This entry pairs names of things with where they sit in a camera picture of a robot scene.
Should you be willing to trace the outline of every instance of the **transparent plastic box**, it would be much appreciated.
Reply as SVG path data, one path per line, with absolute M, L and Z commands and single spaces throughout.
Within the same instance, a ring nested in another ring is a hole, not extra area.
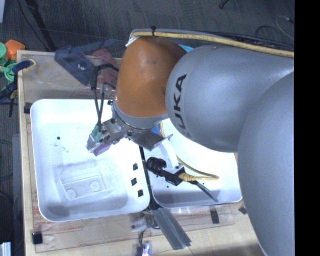
M 63 205 L 80 205 L 110 197 L 112 191 L 118 188 L 118 183 L 107 166 L 102 168 L 103 173 L 96 170 L 62 173 L 57 189 Z

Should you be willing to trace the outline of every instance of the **black cable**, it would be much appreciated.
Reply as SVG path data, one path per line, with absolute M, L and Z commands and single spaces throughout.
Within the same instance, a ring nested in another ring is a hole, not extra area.
M 98 122 L 99 122 L 99 132 L 101 132 L 101 130 L 102 130 L 102 110 L 103 110 L 103 108 L 104 108 L 104 101 L 105 101 L 105 93 L 103 92 L 102 94 L 101 94 L 101 102 L 100 102 L 100 112 L 99 112 L 99 116 L 100 116 L 100 120 L 98 120 Z
M 11 99 L 10 101 L 10 108 L 9 108 L 9 117 L 12 117 L 12 113 L 14 110 L 15 98 Z
M 145 231 L 142 231 L 142 232 L 139 234 L 139 237 L 138 237 L 138 242 L 139 242 L 140 247 L 142 247 L 142 240 L 144 239 L 144 232 L 145 232 Z
M 149 201 L 149 205 L 147 208 L 148 208 L 148 210 L 156 210 L 156 209 L 160 208 L 161 206 L 155 200 L 154 194 L 152 192 L 149 173 L 148 173 L 148 169 L 147 169 L 147 165 L 146 165 L 146 156 L 145 156 L 144 148 L 142 146 L 139 146 L 139 151 L 140 151 L 140 156 L 141 156 L 141 160 L 142 160 L 142 165 L 143 165 L 143 170 L 144 170 L 144 175 L 145 175 L 148 191 L 150 194 L 150 201 Z
M 274 30 L 275 32 L 277 32 L 277 29 L 273 26 L 269 26 L 269 25 L 261 25 L 261 26 L 258 26 L 254 32 L 254 36 L 257 37 L 258 36 L 258 32 L 260 29 L 264 29 L 264 28 L 267 28 L 267 29 L 272 29 Z
M 112 69 L 114 71 L 119 72 L 119 69 L 112 64 L 101 64 L 98 67 L 99 67 L 99 70 Z
M 92 91 L 93 91 L 93 96 L 94 96 L 95 110 L 96 110 L 96 113 L 97 113 L 97 116 L 98 116 L 98 122 L 96 124 L 98 125 L 99 132 L 101 132 L 101 129 L 102 129 L 102 127 L 101 127 L 101 116 L 100 116 L 97 92 L 96 92 L 95 88 L 93 88 Z
M 214 194 L 204 185 L 202 185 L 198 181 L 188 181 L 189 183 L 196 185 L 199 189 L 201 189 L 204 193 L 206 193 L 213 201 L 218 203 L 218 199 L 214 196 Z
M 44 48 L 45 48 L 47 51 L 49 51 L 49 52 L 54 52 L 54 50 L 52 50 L 52 49 L 50 49 L 49 47 L 47 47 L 46 44 L 40 39 L 40 37 L 38 36 L 38 34 L 37 34 L 37 32 L 35 31 L 34 27 L 33 27 L 33 26 L 30 24 L 30 22 L 28 21 L 26 15 L 25 15 L 25 12 L 24 12 L 24 10 L 23 10 L 23 8 L 22 8 L 22 6 L 21 6 L 20 1 L 19 1 L 19 0 L 16 0 L 16 1 L 18 2 L 18 5 L 19 5 L 19 7 L 20 7 L 20 10 L 21 10 L 21 12 L 22 12 L 22 15 L 23 15 L 26 23 L 28 23 L 28 25 L 30 26 L 30 28 L 33 30 L 35 36 L 36 36 L 36 37 L 38 38 L 38 40 L 43 44 Z
M 105 91 L 106 91 L 106 84 L 109 84 L 109 83 L 104 83 L 101 87 L 101 103 L 100 103 L 100 120 L 102 119 L 102 111 L 104 109 L 104 101 L 105 101 Z
M 268 27 L 268 26 L 260 26 L 257 28 L 257 30 L 261 29 L 262 27 Z M 281 43 L 281 42 L 257 37 L 257 33 L 258 33 L 257 30 L 255 31 L 255 36 L 243 35 L 243 34 L 237 34 L 237 33 L 227 33 L 227 32 L 203 31 L 203 30 L 198 30 L 198 32 L 213 34 L 213 35 L 229 38 L 234 41 L 243 42 L 243 43 L 252 44 L 252 45 L 260 45 L 264 47 L 287 50 L 287 51 L 294 50 L 294 46 L 292 44 Z
M 0 144 L 6 144 L 6 145 L 9 145 L 9 146 L 12 146 L 12 143 L 7 141 L 7 140 L 4 140 L 4 139 L 0 139 Z
M 0 106 L 1 105 L 11 105 L 11 102 L 2 102 L 0 103 Z

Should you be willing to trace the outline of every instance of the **gray carpet floor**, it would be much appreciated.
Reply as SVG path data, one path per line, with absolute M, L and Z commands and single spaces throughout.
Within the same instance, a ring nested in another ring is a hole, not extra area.
M 127 41 L 138 28 L 229 33 L 279 42 L 293 48 L 294 0 L 38 0 L 39 12 L 56 47 L 83 46 L 107 39 Z M 26 50 L 50 51 L 24 0 L 5 1 L 0 42 L 14 39 Z M 115 57 L 121 57 L 117 51 Z M 7 85 L 0 73 L 0 89 Z M 12 135 L 19 132 L 18 108 L 9 117 L 0 104 L 0 243 L 14 241 Z

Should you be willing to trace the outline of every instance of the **yellow tube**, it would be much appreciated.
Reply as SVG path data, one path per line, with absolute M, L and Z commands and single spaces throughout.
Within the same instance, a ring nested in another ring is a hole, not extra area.
M 145 36 L 152 36 L 152 31 L 136 31 L 133 32 L 130 36 L 132 37 L 145 37 Z M 268 47 L 263 47 L 259 45 L 253 45 L 249 43 L 244 42 L 238 42 L 230 39 L 210 36 L 210 35 L 202 35 L 202 34 L 184 34 L 184 33 L 169 33 L 169 32 L 154 32 L 155 37 L 166 37 L 166 38 L 175 38 L 175 39 L 193 39 L 193 40 L 203 40 L 203 41 L 209 41 L 219 44 L 224 44 L 228 46 L 234 46 L 238 48 L 243 48 L 251 51 L 256 51 L 260 53 L 265 54 L 272 54 L 282 57 L 288 57 L 288 58 L 294 58 L 295 53 L 288 50 L 279 50 L 279 49 L 273 49 Z
M 165 130 L 164 130 L 164 124 L 162 123 L 162 121 L 160 122 L 160 132 L 162 137 L 166 137 L 165 135 Z M 190 169 L 191 171 L 194 171 L 195 173 L 201 174 L 201 175 L 205 175 L 207 177 L 196 177 L 198 180 L 210 180 L 210 181 L 216 181 L 219 179 L 219 176 L 215 175 L 215 174 L 211 174 L 211 173 L 206 173 L 200 170 L 197 170 L 193 167 L 191 167 L 190 165 L 188 165 L 187 163 L 185 163 L 184 161 L 182 161 L 177 155 L 176 158 L 178 160 L 178 162 L 180 162 L 181 164 L 183 164 L 185 167 L 187 167 L 188 169 Z

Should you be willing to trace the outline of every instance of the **white plastic tray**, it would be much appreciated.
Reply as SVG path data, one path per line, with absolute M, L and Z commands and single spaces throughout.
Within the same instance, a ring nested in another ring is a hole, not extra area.
M 174 186 L 163 177 L 149 174 L 151 188 L 155 200 L 163 207 L 197 207 L 204 205 L 218 205 L 235 203 L 242 199 L 240 190 L 238 166 L 233 153 L 218 152 L 208 149 L 184 137 L 169 119 L 162 121 L 164 135 L 170 138 L 175 154 L 190 167 L 209 174 L 219 176 L 218 180 L 199 180 L 218 199 L 213 201 L 208 195 L 195 185 L 182 182 Z M 149 157 L 163 158 L 159 148 L 145 152 L 146 160 Z M 198 174 L 188 167 L 185 172 L 193 176 Z
M 109 105 L 102 115 L 104 121 L 111 118 Z M 136 144 L 122 139 L 99 156 L 86 149 L 98 120 L 94 100 L 41 99 L 32 105 L 30 117 L 38 204 L 46 219 L 105 217 L 148 206 L 150 194 Z

